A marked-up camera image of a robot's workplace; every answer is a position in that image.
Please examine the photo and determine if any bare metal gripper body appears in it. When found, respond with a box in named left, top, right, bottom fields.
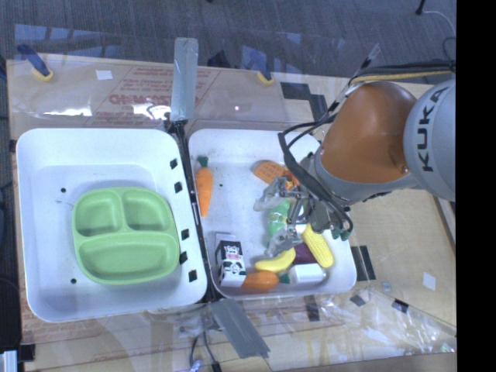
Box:
left=288, top=189, right=335, bottom=235

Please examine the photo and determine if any orange waffle biscuit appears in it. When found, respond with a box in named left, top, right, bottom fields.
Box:
left=252, top=160, right=291, bottom=186

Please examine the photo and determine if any yellow banana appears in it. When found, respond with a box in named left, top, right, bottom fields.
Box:
left=253, top=246, right=298, bottom=274

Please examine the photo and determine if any purple eggplant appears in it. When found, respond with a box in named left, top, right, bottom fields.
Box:
left=292, top=242, right=319, bottom=265

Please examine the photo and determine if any yellow corn cob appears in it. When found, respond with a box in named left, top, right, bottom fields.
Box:
left=301, top=222, right=335, bottom=269

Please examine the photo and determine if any white box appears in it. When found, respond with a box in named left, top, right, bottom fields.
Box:
left=288, top=262, right=327, bottom=287

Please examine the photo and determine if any white plastic tray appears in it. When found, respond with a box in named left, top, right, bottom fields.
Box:
left=15, top=127, right=208, bottom=323
left=188, top=128, right=358, bottom=301

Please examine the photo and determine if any orange carrot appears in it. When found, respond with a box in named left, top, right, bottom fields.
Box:
left=195, top=155, right=214, bottom=219
left=240, top=270, right=291, bottom=291

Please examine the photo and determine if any black and white milk carton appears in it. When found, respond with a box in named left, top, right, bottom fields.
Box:
left=214, top=232, right=248, bottom=288

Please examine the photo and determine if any green divided plate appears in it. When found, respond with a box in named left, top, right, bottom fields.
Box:
left=71, top=186, right=181, bottom=286

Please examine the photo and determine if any brown cardboard board, red print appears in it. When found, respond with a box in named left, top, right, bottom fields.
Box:
left=5, top=53, right=365, bottom=372

